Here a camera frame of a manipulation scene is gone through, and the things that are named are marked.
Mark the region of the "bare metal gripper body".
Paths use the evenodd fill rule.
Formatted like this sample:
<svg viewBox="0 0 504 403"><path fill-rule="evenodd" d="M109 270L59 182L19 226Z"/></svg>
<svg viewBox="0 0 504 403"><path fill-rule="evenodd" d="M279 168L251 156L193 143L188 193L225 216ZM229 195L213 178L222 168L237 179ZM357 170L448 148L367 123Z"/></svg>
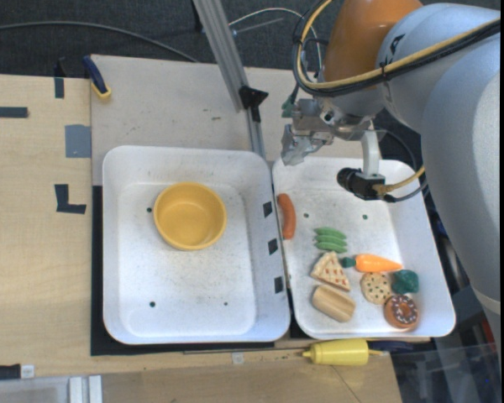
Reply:
<svg viewBox="0 0 504 403"><path fill-rule="evenodd" d="M291 143L360 140L384 107L377 98L300 99L291 111Z"/></svg>

